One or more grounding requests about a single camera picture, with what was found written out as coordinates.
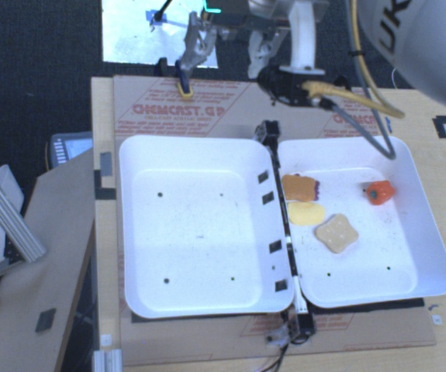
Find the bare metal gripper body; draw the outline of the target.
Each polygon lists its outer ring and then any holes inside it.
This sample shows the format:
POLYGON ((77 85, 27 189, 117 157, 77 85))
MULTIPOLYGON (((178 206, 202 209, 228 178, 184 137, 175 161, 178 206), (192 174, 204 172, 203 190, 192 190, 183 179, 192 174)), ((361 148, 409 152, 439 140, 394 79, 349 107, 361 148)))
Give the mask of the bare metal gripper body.
POLYGON ((202 0, 202 20, 215 26, 224 40, 241 29, 259 32, 264 40, 283 39, 291 30, 289 14, 301 1, 312 5, 312 23, 320 22, 326 0, 202 0))

